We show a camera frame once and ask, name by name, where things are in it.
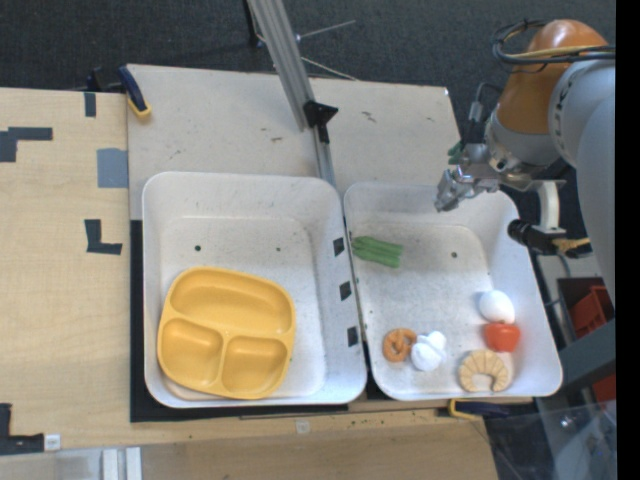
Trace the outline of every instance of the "yellow divided plate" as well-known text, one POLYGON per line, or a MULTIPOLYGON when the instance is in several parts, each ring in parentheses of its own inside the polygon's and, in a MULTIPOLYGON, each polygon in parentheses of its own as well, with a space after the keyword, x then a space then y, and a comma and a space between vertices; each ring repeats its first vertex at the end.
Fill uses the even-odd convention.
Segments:
POLYGON ((216 267, 193 267, 169 288, 158 361, 174 382, 238 399, 264 398, 284 380, 296 313, 277 283, 216 267))

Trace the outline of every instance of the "brown donut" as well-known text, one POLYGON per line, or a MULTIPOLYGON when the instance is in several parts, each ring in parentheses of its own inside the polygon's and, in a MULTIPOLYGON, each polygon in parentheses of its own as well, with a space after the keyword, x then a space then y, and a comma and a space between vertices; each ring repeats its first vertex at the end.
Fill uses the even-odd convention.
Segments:
POLYGON ((387 361, 399 363, 411 352, 416 342, 416 333, 411 329, 398 328, 387 333, 382 343, 382 353, 387 361))

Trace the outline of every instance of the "wooden table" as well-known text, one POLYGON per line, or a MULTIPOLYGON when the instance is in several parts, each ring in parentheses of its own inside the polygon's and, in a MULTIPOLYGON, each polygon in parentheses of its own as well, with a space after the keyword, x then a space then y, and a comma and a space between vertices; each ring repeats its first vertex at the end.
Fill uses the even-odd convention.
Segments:
MULTIPOLYGON (((448 134, 446 149, 457 129, 445 91, 433 90, 442 95, 434 105, 448 134)), ((496 478, 482 422, 438 417, 434 408, 443 401, 407 404, 363 395, 346 413, 130 423, 129 190, 99 187, 97 161, 99 150, 129 149, 128 110, 123 95, 96 94, 92 116, 86 98, 0 89, 0 132, 50 128, 53 134, 52 140, 18 138, 15 161, 0 162, 0 402, 13 404, 12 434, 60 434, 65 449, 215 440, 219 460, 238 443, 256 453, 280 443, 301 446, 317 461, 314 450, 328 450, 329 460, 343 461, 345 470, 356 467, 353 457, 343 456, 346 442, 361 443, 354 446, 367 470, 376 464, 367 446, 395 454, 401 452, 394 443, 410 442, 397 461, 388 459, 400 471, 414 461, 415 467, 432 464, 439 478, 496 478), (87 251, 89 219, 100 220, 103 242, 122 244, 119 254, 87 251)), ((358 112, 371 117, 367 109, 358 112)), ((339 167, 348 159, 339 158, 337 177, 348 185, 353 179, 341 178, 339 167)), ((181 449, 174 448, 175 460, 181 449)), ((150 464, 161 464, 160 456, 166 450, 150 464)), ((302 461, 304 453, 297 457, 292 460, 302 461)), ((388 469, 380 471, 389 477, 388 469)))

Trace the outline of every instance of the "red object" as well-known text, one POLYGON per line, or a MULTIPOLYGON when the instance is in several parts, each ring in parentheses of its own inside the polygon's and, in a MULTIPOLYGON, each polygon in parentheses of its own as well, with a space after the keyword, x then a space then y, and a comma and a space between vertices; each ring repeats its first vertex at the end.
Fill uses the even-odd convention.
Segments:
MULTIPOLYGON (((613 318, 613 303, 602 285, 591 286, 589 294, 569 309, 569 316, 577 338, 593 332, 613 318)), ((616 399, 616 374, 609 375, 593 385, 599 402, 616 399)))
POLYGON ((484 339, 487 347, 495 352, 513 352, 520 341, 520 328, 493 322, 484 326, 484 339))

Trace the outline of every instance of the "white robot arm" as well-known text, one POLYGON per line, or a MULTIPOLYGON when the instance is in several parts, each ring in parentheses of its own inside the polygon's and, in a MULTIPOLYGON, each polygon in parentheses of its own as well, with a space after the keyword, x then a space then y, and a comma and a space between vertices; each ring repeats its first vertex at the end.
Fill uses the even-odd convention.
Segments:
MULTIPOLYGON (((581 22, 554 20, 502 29, 494 54, 515 67, 483 141, 450 151, 454 167, 443 173, 435 206, 449 211, 500 185, 538 190, 545 203, 543 195, 552 192, 538 175, 563 158, 576 169, 585 228, 615 305, 615 47, 581 22), (534 27, 525 52, 503 52, 508 39, 534 27)), ((509 234, 522 243, 532 231, 552 248, 563 236, 553 218, 541 226, 512 224, 509 234)))

